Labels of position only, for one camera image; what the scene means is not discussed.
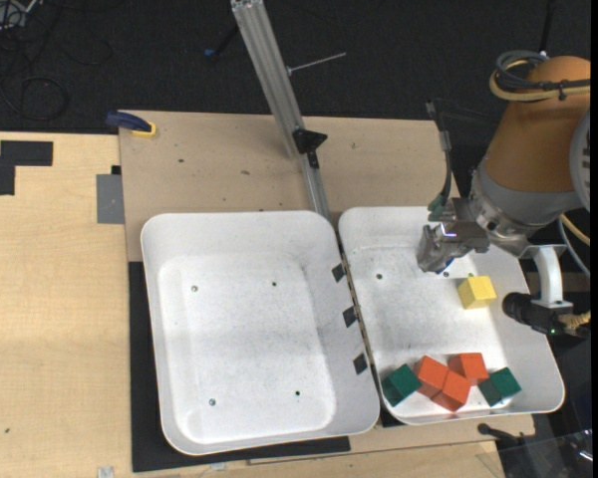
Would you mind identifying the green cube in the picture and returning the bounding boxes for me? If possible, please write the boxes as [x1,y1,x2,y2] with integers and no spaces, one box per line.
[381,363,423,408]
[477,366,523,408]

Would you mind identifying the brown flat board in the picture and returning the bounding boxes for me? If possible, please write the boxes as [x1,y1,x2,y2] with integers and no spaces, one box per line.
[118,111,537,467]

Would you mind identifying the yellow cube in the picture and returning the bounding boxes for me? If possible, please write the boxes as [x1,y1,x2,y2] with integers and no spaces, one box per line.
[456,275,498,311]

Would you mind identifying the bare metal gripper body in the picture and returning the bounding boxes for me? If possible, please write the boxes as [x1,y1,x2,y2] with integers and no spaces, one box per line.
[441,197,535,259]

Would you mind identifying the white plastic tray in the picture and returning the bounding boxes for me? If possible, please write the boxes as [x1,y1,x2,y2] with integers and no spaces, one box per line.
[337,205,566,426]
[140,209,382,457]

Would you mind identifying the black cylinder on white bracket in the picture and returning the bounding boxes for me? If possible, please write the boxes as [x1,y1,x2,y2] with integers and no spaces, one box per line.
[501,244,577,339]

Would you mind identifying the orange cube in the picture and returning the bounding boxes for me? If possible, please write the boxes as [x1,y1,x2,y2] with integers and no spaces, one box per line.
[431,369,473,413]
[412,355,450,399]
[447,352,490,387]

